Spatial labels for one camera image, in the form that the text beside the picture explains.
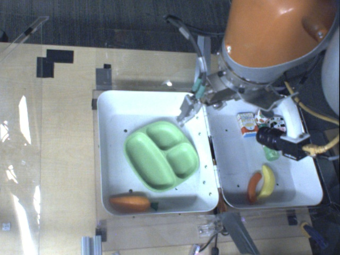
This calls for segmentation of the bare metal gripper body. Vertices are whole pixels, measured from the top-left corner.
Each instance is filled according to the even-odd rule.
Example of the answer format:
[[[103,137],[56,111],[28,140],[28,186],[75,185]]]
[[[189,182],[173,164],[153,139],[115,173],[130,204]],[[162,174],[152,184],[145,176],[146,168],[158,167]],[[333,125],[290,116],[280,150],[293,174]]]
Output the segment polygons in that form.
[[[272,110],[283,101],[283,95],[270,84],[250,82],[232,72],[219,71],[206,77],[204,104],[217,107],[232,99]]]

